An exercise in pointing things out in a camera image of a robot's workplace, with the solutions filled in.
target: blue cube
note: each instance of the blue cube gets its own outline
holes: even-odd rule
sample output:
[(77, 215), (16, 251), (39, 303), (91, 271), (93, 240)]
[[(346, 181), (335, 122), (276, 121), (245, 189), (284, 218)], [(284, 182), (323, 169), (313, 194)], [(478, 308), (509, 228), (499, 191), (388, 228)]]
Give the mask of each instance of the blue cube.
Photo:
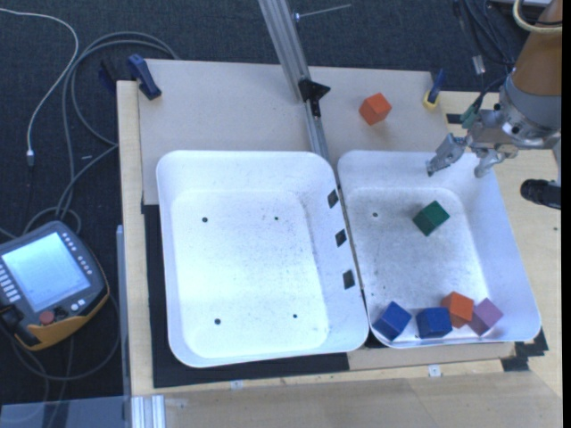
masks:
[(373, 324), (373, 327), (393, 341), (394, 338), (402, 333), (411, 318), (411, 314), (394, 301), (391, 301), (383, 315)]
[(417, 314), (418, 336), (422, 339), (442, 338), (452, 331), (448, 308), (426, 308)]

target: cable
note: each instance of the cable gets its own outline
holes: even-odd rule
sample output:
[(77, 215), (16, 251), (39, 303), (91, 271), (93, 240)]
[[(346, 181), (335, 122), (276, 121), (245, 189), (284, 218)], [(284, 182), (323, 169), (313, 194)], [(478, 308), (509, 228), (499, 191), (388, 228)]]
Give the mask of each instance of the cable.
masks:
[(516, 20), (516, 24), (521, 27), (523, 30), (527, 30), (528, 32), (533, 33), (541, 33), (541, 34), (554, 34), (560, 33), (563, 31), (563, 21), (555, 21), (555, 22), (542, 22), (538, 21), (541, 25), (533, 25), (530, 24), (523, 15), (522, 6), (524, 0), (516, 0), (513, 5), (512, 14), (514, 19)]
[[(129, 37), (129, 38), (128, 39), (114, 39), (114, 38), (118, 38), (118, 37)], [(57, 87), (58, 84), (60, 84), (62, 82), (62, 79), (63, 79), (62, 124), (63, 124), (63, 130), (64, 130), (64, 134), (65, 134), (68, 157), (69, 157), (70, 182), (66, 185), (65, 189), (63, 190), (62, 194), (60, 195), (57, 206), (52, 207), (52, 208), (46, 208), (44, 210), (39, 211), (39, 213), (37, 213), (28, 222), (28, 224), (25, 226), (24, 231), (22, 233), (23, 235), (26, 234), (27, 232), (29, 232), (34, 227), (34, 225), (43, 216), (45, 216), (49, 213), (53, 213), (55, 215), (55, 217), (60, 219), (60, 220), (64, 220), (64, 218), (66, 218), (68, 214), (72, 215), (77, 222), (76, 230), (77, 230), (77, 233), (79, 234), (80, 229), (81, 229), (81, 218), (80, 218), (78, 213), (76, 213), (74, 210), (72, 210), (70, 208), (72, 195), (73, 195), (73, 188), (74, 188), (75, 184), (81, 179), (81, 177), (88, 170), (90, 170), (92, 167), (94, 167), (94, 165), (96, 163), (103, 160), (109, 154), (111, 154), (115, 150), (117, 150), (117, 148), (119, 146), (116, 142), (114, 142), (111, 139), (106, 138), (106, 137), (102, 136), (101, 134), (99, 134), (87, 122), (87, 120), (85, 119), (85, 117), (81, 113), (81, 110), (79, 109), (79, 104), (77, 102), (77, 96), (76, 96), (76, 90), (75, 90), (76, 89), (75, 82), (76, 82), (76, 76), (77, 76), (77, 69), (78, 69), (79, 65), (90, 55), (92, 55), (92, 54), (94, 54), (94, 53), (96, 53), (102, 49), (111, 48), (111, 47), (119, 46), (119, 45), (141, 45), (144, 47), (151, 47), (153, 49), (158, 50), (159, 52), (162, 52), (164, 54), (167, 54), (168, 56), (171, 56), (174, 59), (179, 59), (178, 55), (176, 53), (174, 53), (174, 51), (170, 47), (168, 47), (165, 43), (163, 43), (161, 40), (159, 40), (156, 37), (152, 37), (150, 35), (146, 35), (146, 34), (140, 33), (140, 32), (127, 32), (127, 31), (126, 32), (117, 32), (117, 33), (112, 33), (110, 35), (106, 35), (104, 37), (100, 37), (96, 41), (91, 43), (83, 51), (83, 53), (81, 53), (81, 55), (77, 54), (78, 45), (76, 44), (76, 52), (74, 53), (72, 60), (70, 61), (70, 63), (66, 67), (63, 74), (58, 78), (57, 82), (52, 86), (52, 88), (50, 89), (50, 91), (48, 92), (48, 94), (46, 95), (44, 100), (37, 107), (38, 109), (41, 107), (41, 105), (46, 100), (46, 98), (54, 91), (54, 89)], [(89, 133), (92, 136), (94, 136), (95, 138), (100, 140), (102, 143), (110, 146), (104, 152), (102, 152), (97, 157), (95, 157), (92, 161), (90, 161), (86, 166), (84, 166), (77, 173), (75, 172), (75, 155), (74, 155), (73, 144), (72, 144), (71, 136), (70, 136), (69, 117), (68, 117), (68, 112), (67, 112), (68, 89), (70, 90), (70, 96), (71, 96), (71, 100), (73, 103), (73, 108), (74, 108), (76, 114), (78, 115), (79, 120), (81, 121), (82, 125), (89, 131)], [(15, 234), (10, 233), (9, 231), (7, 231), (3, 228), (0, 228), (0, 234), (5, 235), (10, 239), (17, 237)], [(111, 299), (112, 305), (115, 309), (116, 316), (118, 319), (120, 319), (119, 306), (118, 306), (117, 301), (112, 296), (112, 294), (110, 294), (110, 299)], [(7, 333), (4, 329), (4, 326), (3, 325), (0, 325), (0, 326), (2, 327), (2, 331), (4, 333)], [(102, 369), (112, 359), (112, 357), (115, 355), (118, 347), (120, 346), (120, 329), (118, 327), (117, 335), (116, 335), (115, 341), (112, 345), (112, 349), (105, 356), (103, 361), (101, 361), (98, 365), (88, 369), (85, 372), (82, 372), (80, 374), (70, 375), (71, 354), (73, 352), (73, 347), (72, 347), (72, 343), (71, 343), (68, 367), (67, 367), (67, 371), (66, 371), (65, 375), (53, 375), (53, 374), (47, 373), (45, 368), (41, 364), (41, 362), (33, 355), (33, 353), (31, 353), (31, 351), (29, 351), (29, 350), (25, 349), (23, 346), (21, 346), (21, 344), (19, 344), (19, 342), (13, 337), (13, 335), (10, 335), (9, 333), (7, 333), (7, 335), (11, 339), (12, 348), (14, 349), (14, 353), (16, 353), (16, 356), (19, 359), (19, 361), (31, 373), (38, 375), (38, 376), (40, 376), (46, 380), (47, 390), (46, 390), (45, 400), (47, 400), (47, 396), (49, 394), (49, 382), (50, 381), (57, 381), (57, 382), (62, 383), (60, 395), (63, 395), (63, 392), (65, 391), (65, 383), (70, 382), (70, 381), (74, 381), (74, 380), (83, 379), (85, 377), (88, 377), (88, 376), (96, 373), (100, 369)], [(54, 422), (54, 418), (55, 418), (55, 411), (52, 414), (52, 416), (50, 417), (50, 420), (48, 421), (48, 426)]]
[(490, 84), (488, 84), (488, 86), (484, 90), (482, 90), (482, 92), (480, 92), (480, 95), (472, 103), (473, 105), (475, 105), (476, 110), (479, 110), (480, 106), (482, 106), (482, 102), (484, 101), (484, 97), (486, 96), (486, 94), (488, 94), (493, 88), (503, 84), (504, 81), (506, 80), (506, 77), (507, 76), (502, 76), (500, 78), (495, 79)]
[(484, 15), (484, 17), (486, 18), (486, 20), (488, 22), (488, 27), (490, 28), (490, 33), (493, 35), (494, 39), (496, 40), (496, 43), (498, 45), (501, 45), (501, 44), (505, 45), (505, 50), (506, 50), (504, 52), (505, 57), (515, 64), (516, 55), (512, 53), (512, 47), (510, 46), (508, 38), (506, 37), (505, 30), (498, 29), (494, 24), (492, 24), (492, 21), (490, 19), (489, 13), (488, 13), (489, 10), (492, 8), (497, 8), (497, 7), (493, 4), (491, 4), (491, 0), (484, 0), (482, 3), (482, 14)]
[(40, 100), (39, 104), (37, 105), (36, 109), (34, 110), (34, 112), (32, 114), (31, 119), (29, 120), (28, 132), (26, 135), (26, 139), (27, 139), (27, 143), (28, 143), (28, 150), (26, 151), (26, 159), (28, 161), (28, 165), (30, 167), (33, 167), (34, 163), (35, 163), (35, 153), (34, 153), (34, 150), (32, 148), (32, 128), (34, 126), (36, 116), (37, 116), (39, 110), (42, 108), (42, 106), (46, 102), (46, 100), (49, 98), (49, 96), (52, 94), (52, 92), (55, 90), (55, 88), (58, 86), (58, 84), (60, 84), (63, 77), (67, 74), (68, 70), (70, 69), (70, 66), (72, 65), (73, 61), (75, 60), (76, 56), (78, 55), (79, 39), (78, 39), (78, 35), (77, 35), (76, 31), (73, 29), (73, 27), (70, 24), (68, 24), (67, 22), (62, 21), (61, 19), (58, 19), (54, 16), (50, 16), (47, 14), (38, 14), (35, 12), (17, 12), (14, 10), (8, 10), (6, 8), (0, 8), (0, 12), (7, 12), (8, 14), (13, 14), (14, 16), (37, 17), (37, 18), (43, 18), (43, 19), (48, 19), (50, 21), (58, 22), (59, 24), (62, 24), (67, 30), (69, 30), (71, 32), (71, 34), (73, 35), (73, 38), (75, 40), (75, 49), (73, 51), (73, 55), (71, 56), (70, 61), (68, 62), (67, 66), (65, 67), (65, 69), (63, 70), (63, 72), (59, 76), (59, 78), (50, 87), (50, 89), (47, 91), (46, 95), (44, 95), (44, 98), (42, 98)]
[[(468, 18), (469, 18), (468, 19), (468, 26), (471, 28), (472, 38), (474, 39), (474, 42), (478, 46), (480, 54), (484, 55), (491, 62), (498, 63), (499, 65), (503, 65), (503, 66), (507, 66), (507, 67), (513, 66), (513, 64), (515, 63), (514, 59), (509, 58), (504, 53), (503, 49), (501, 48), (500, 44), (498, 43), (497, 39), (495, 38), (495, 35), (489, 30), (488, 27), (486, 27), (480, 21), (480, 17), (484, 17), (486, 19), (486, 22), (488, 22), (488, 25), (489, 25), (490, 22), (487, 19), (486, 14), (485, 13), (484, 14), (480, 13), (480, 15), (476, 14), (476, 9), (474, 9), (472, 7), (472, 5), (470, 4), (470, 0), (461, 0), (461, 1), (464, 5), (464, 8), (465, 8), (467, 14), (468, 14)], [(493, 49), (495, 54), (489, 53), (487, 51), (487, 49), (484, 48), (484, 45), (482, 44), (482, 40), (480, 39), (478, 34), (483, 35), (485, 41)]]

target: green cube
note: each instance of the green cube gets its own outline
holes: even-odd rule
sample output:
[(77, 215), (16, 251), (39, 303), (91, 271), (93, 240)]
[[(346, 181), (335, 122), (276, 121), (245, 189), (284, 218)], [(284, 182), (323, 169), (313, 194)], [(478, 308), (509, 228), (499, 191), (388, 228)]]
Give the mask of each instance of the green cube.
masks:
[(425, 236), (430, 235), (436, 228), (442, 225), (450, 215), (446, 212), (439, 202), (431, 202), (428, 206), (422, 209), (412, 221), (420, 228), (420, 231)]

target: white cable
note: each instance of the white cable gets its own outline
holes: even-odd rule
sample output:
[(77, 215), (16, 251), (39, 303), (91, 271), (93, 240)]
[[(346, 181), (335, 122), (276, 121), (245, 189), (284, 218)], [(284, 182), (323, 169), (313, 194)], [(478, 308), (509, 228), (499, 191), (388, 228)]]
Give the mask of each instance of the white cable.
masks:
[(32, 167), (34, 165), (34, 150), (32, 148), (32, 128), (34, 126), (34, 121), (36, 119), (37, 113), (39, 112), (41, 107), (44, 105), (44, 102), (49, 98), (49, 96), (52, 94), (52, 92), (55, 90), (55, 88), (58, 86), (58, 84), (60, 84), (63, 77), (66, 75), (66, 73), (70, 69), (71, 65), (74, 63), (75, 58), (77, 57), (78, 52), (79, 52), (78, 34), (75, 32), (73, 27), (70, 24), (68, 24), (67, 22), (62, 21), (61, 19), (58, 19), (54, 16), (50, 16), (47, 14), (37, 14), (34, 12), (17, 12), (17, 11), (13, 11), (13, 10), (8, 10), (6, 8), (0, 8), (0, 12), (7, 12), (7, 13), (12, 14), (14, 16), (30, 16), (30, 17), (43, 18), (43, 19), (48, 19), (50, 21), (58, 22), (58, 23), (62, 24), (66, 29), (68, 29), (71, 32), (71, 34), (73, 35), (73, 38), (75, 40), (75, 50), (73, 52), (73, 55), (71, 56), (69, 63), (65, 67), (65, 70), (63, 70), (60, 77), (54, 82), (54, 85), (50, 87), (50, 89), (47, 91), (47, 94), (44, 95), (44, 98), (42, 98), (40, 103), (37, 105), (36, 109), (34, 110), (34, 113), (32, 114), (31, 119), (29, 120), (28, 133), (26, 136), (27, 143), (28, 143), (28, 150), (26, 151), (26, 158), (28, 160), (28, 164)]

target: black mat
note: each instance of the black mat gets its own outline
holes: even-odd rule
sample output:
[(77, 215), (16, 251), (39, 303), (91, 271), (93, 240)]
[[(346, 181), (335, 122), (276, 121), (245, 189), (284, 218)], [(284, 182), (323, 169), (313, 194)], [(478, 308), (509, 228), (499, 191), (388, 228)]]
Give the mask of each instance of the black mat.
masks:
[(153, 342), (154, 387), (173, 387), (197, 383), (327, 374), (349, 369), (347, 354), (336, 353), (307, 357), (257, 361), (230, 366), (193, 368), (186, 366), (170, 351), (162, 264), (161, 218), (158, 206), (144, 206), (149, 283), (149, 309)]

